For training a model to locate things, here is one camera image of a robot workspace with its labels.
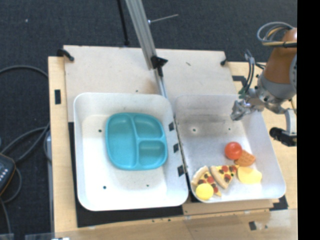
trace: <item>toy pizza slice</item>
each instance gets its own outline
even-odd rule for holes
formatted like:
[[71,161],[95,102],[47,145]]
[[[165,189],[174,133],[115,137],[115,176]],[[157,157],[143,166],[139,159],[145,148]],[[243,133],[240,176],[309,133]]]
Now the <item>toy pizza slice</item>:
[[216,182],[224,189],[226,189],[234,176],[237,174],[239,165],[220,165],[211,166],[210,172]]
[[196,171],[191,181],[191,185],[194,186],[195,188],[203,183],[209,183],[213,187],[213,194],[221,197],[221,192],[218,188],[218,185],[214,177],[212,177],[208,166],[206,165]]

